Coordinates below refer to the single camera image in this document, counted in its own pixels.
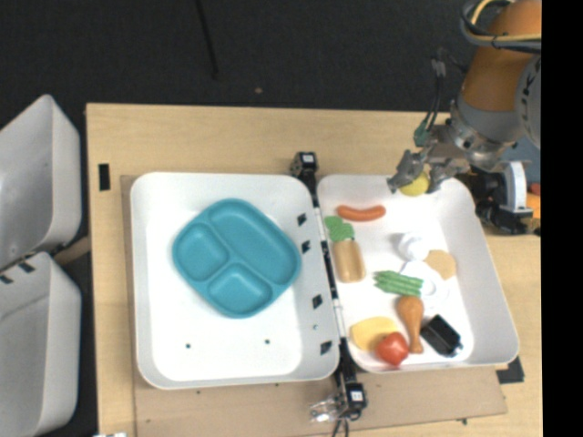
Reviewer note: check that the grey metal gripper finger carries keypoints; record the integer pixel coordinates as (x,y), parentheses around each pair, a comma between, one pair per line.
(406,169)
(444,172)

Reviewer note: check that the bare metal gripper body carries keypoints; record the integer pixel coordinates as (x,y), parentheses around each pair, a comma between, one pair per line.
(471,149)

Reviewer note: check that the yellow lemon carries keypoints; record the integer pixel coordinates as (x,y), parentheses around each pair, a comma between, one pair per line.
(415,186)

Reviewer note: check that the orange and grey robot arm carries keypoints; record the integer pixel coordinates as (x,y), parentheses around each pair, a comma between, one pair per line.
(496,80)

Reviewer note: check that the orange sausage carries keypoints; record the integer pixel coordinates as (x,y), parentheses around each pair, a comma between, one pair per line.
(362,213)

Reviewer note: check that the white plastic tray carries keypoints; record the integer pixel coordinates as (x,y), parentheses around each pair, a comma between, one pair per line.
(473,244)
(218,353)

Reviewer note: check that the green lettuce leaf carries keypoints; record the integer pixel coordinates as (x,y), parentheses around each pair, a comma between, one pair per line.
(339,229)

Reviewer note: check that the tan biscuit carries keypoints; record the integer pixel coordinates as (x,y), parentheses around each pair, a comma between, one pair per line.
(442,263)

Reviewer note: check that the tan bread bun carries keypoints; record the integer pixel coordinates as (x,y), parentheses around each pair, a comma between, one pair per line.
(349,261)

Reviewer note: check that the white fried egg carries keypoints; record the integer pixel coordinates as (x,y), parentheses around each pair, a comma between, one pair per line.
(435,285)

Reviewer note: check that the green beans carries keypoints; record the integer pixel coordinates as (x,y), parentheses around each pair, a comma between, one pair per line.
(398,282)

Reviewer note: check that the brown chicken drumstick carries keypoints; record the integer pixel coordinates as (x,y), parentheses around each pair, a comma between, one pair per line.
(411,319)

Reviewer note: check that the black box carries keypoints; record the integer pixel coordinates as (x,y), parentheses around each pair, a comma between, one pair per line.
(441,335)

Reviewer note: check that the yellow cheese wedge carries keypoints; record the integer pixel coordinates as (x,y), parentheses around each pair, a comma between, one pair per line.
(366,331)

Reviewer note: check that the red tomato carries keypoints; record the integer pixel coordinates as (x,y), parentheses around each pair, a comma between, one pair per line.
(392,348)

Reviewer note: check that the blue divided plate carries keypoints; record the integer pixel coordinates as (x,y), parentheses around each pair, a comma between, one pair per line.
(237,257)

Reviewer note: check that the white plastic bin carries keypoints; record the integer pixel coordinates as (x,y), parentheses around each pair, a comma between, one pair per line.
(36,344)
(36,180)

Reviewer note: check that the black cylinder on white bracket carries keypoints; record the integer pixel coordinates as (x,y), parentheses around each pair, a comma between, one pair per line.
(517,185)

